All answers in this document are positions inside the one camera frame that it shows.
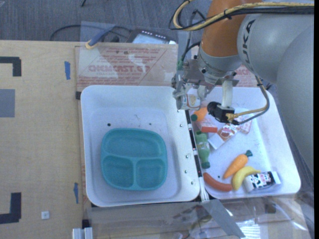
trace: teal plate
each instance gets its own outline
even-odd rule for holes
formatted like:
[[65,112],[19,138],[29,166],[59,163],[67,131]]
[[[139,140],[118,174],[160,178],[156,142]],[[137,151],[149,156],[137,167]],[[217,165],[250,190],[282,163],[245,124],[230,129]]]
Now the teal plate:
[[115,188],[155,190],[167,176],[165,142],[145,129],[112,129],[102,140],[101,168],[106,182]]

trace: clear plastic sheet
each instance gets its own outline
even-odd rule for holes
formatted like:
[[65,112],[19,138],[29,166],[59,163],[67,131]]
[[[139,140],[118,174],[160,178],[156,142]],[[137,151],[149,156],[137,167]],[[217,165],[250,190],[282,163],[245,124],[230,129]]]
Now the clear plastic sheet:
[[[208,202],[89,208],[97,238],[234,239],[243,238],[222,228],[220,209]],[[265,197],[222,201],[246,239],[310,239],[301,206],[294,197]]]
[[117,25],[114,23],[82,21],[80,41],[87,42],[96,34],[105,30],[105,35],[99,40],[113,43],[143,43],[143,44],[164,44],[167,40],[178,42],[179,31],[170,29],[145,27],[136,25]]

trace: toy carrot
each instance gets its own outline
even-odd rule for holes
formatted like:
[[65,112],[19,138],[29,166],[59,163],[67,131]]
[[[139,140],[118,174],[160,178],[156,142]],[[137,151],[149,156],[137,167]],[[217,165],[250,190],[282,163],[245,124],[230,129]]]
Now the toy carrot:
[[226,179],[235,174],[239,169],[243,168],[248,162],[248,157],[252,155],[253,153],[250,150],[247,150],[245,154],[238,155],[225,171],[223,178]]

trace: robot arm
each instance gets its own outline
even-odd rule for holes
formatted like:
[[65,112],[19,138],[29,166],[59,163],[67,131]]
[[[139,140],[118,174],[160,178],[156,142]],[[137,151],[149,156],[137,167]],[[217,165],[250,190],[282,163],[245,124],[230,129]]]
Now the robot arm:
[[[213,0],[207,18],[241,4],[258,2],[261,0]],[[199,99],[204,100],[216,85],[222,85],[223,102],[211,102],[207,109],[217,120],[234,123],[233,72],[244,64],[256,79],[276,84],[285,123],[313,173],[314,13],[296,13],[304,9],[296,6],[314,5],[314,1],[266,2],[297,5],[288,8],[287,11],[292,9],[290,12],[263,13],[261,8],[262,13],[224,17],[206,26],[197,59],[186,61],[177,70],[173,96],[178,101],[189,88],[195,87]]]

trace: yellow cable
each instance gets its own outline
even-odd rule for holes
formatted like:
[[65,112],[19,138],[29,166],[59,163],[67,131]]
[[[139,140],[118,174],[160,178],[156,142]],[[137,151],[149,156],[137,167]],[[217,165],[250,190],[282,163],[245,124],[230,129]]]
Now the yellow cable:
[[[258,85],[263,88],[263,90],[266,92],[266,89],[264,87],[264,85],[262,84],[261,80],[259,77],[256,77],[257,81],[258,81]],[[238,114],[229,114],[227,113],[226,116],[228,117],[228,120],[232,121],[235,118],[238,118],[239,116],[243,116],[246,114],[253,114],[253,113],[258,113],[258,112],[262,112],[264,111],[268,106],[268,103],[265,104],[264,107],[260,108],[260,109],[255,109],[255,110],[250,110],[250,111],[246,111],[246,112],[242,112],[242,113],[238,113]]]
[[[187,0],[185,1],[184,3],[182,3],[180,5],[179,8],[177,8],[174,16],[173,16],[173,23],[175,25],[176,28],[183,28],[182,26],[180,26],[178,24],[178,21],[177,21],[177,17],[178,15],[180,14],[181,10],[184,9],[191,1],[194,1],[194,0]],[[225,16],[225,15],[228,15],[234,11],[237,11],[237,10],[240,10],[240,9],[244,9],[244,8],[253,8],[253,7],[260,7],[260,6],[285,6],[285,7],[297,7],[297,6],[315,6],[315,4],[313,3],[300,3],[300,2],[253,2],[253,3],[245,3],[245,4],[242,4],[242,5],[238,5],[238,6],[235,6],[235,7],[232,7],[230,9],[226,9],[225,12],[222,12],[210,19],[208,19],[206,22],[204,23],[200,23],[196,26],[192,26],[192,27],[187,27],[183,30],[185,31],[195,31],[195,30],[199,30],[203,27],[206,27],[207,25],[209,25],[210,23],[218,20],[219,18]]]

